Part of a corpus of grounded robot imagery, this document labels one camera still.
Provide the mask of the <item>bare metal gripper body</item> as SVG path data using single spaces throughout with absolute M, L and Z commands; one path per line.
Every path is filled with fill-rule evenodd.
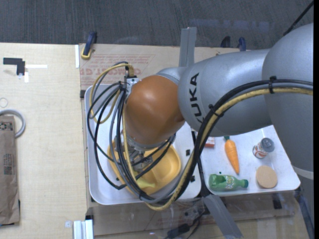
M 150 149 L 140 151 L 129 147 L 128 152 L 125 153 L 125 158 L 128 158 L 126 161 L 128 170 L 130 164 L 134 171 L 147 171 L 153 163 L 152 150 Z

